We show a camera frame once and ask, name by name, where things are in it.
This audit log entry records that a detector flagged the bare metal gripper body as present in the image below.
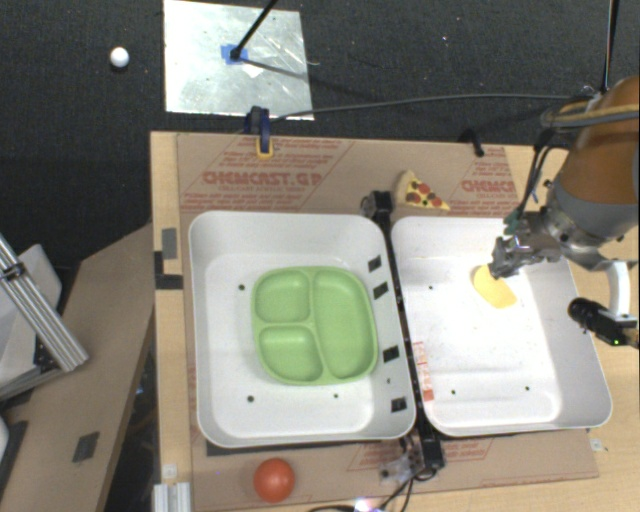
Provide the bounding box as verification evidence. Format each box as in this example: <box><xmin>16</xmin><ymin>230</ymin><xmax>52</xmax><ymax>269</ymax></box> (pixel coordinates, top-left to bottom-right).
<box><xmin>493</xmin><ymin>210</ymin><xmax>621</xmax><ymax>272</ymax></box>

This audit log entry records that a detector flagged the yellow round chip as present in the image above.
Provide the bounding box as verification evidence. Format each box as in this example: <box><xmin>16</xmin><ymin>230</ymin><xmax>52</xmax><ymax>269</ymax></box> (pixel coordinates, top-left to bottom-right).
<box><xmin>471</xmin><ymin>264</ymin><xmax>518</xmax><ymax>310</ymax></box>

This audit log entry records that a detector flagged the white plastic tray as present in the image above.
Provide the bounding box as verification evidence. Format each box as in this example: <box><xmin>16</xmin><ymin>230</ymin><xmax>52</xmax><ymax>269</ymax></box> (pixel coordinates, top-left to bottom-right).
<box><xmin>188</xmin><ymin>209</ymin><xmax>418</xmax><ymax>449</ymax></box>
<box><xmin>389</xmin><ymin>215</ymin><xmax>614</xmax><ymax>439</ymax></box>

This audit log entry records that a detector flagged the toy pizza slice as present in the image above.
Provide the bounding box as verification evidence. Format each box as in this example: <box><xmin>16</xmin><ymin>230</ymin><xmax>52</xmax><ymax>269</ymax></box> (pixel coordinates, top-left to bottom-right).
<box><xmin>393</xmin><ymin>169</ymin><xmax>452</xmax><ymax>213</ymax></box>

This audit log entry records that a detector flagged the thin black and white rod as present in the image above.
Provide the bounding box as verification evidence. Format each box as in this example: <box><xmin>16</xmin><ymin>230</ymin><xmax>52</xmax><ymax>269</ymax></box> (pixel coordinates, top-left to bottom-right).
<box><xmin>375</xmin><ymin>209</ymin><xmax>437</xmax><ymax>451</ymax></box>

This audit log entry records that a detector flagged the green divided plate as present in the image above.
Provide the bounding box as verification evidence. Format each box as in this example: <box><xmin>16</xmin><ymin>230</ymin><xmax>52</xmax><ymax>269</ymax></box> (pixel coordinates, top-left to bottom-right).
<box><xmin>250</xmin><ymin>265</ymin><xmax>379</xmax><ymax>387</ymax></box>

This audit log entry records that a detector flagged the brown cardboard board red print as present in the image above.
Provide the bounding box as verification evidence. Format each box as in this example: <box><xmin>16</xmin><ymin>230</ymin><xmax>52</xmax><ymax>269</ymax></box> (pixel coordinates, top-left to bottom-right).
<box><xmin>174</xmin><ymin>132</ymin><xmax>601</xmax><ymax>512</ymax></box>

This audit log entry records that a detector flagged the red ball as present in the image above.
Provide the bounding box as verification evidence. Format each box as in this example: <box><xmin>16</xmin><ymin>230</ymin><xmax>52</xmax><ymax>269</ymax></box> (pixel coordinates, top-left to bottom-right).
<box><xmin>252</xmin><ymin>457</ymin><xmax>297</xmax><ymax>504</ymax></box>

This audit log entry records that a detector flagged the black cylinder on white bracket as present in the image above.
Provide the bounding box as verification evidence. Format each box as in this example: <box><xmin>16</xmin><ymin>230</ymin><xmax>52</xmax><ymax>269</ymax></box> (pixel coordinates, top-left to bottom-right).
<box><xmin>567</xmin><ymin>259</ymin><xmax>640</xmax><ymax>350</ymax></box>

